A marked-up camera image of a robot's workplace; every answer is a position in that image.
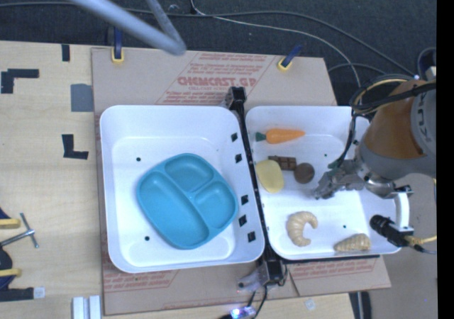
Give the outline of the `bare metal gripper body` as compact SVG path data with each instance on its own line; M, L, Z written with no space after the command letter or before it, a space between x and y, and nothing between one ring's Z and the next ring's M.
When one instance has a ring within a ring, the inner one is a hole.
M394 182L381 177L363 163L345 160L339 167L327 173L326 198L338 191L361 191L366 189L374 195L388 199L394 196Z

